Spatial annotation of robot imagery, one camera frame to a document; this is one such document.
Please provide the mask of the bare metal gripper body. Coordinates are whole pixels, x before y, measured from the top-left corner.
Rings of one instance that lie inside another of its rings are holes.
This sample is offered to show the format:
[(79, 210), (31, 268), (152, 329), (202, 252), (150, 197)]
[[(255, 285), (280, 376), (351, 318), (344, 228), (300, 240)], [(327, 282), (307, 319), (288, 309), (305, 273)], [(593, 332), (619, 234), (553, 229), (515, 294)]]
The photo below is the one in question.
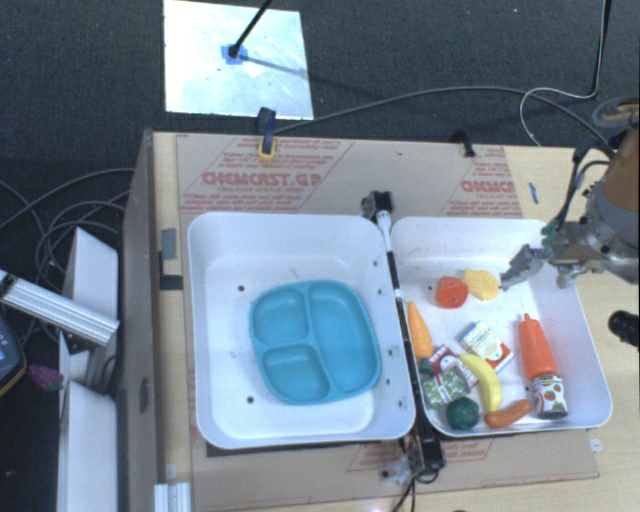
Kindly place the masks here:
[(631, 285), (639, 284), (639, 250), (605, 224), (581, 220), (558, 229), (550, 222), (542, 229), (542, 245), (553, 266), (582, 265), (585, 274), (609, 272)]

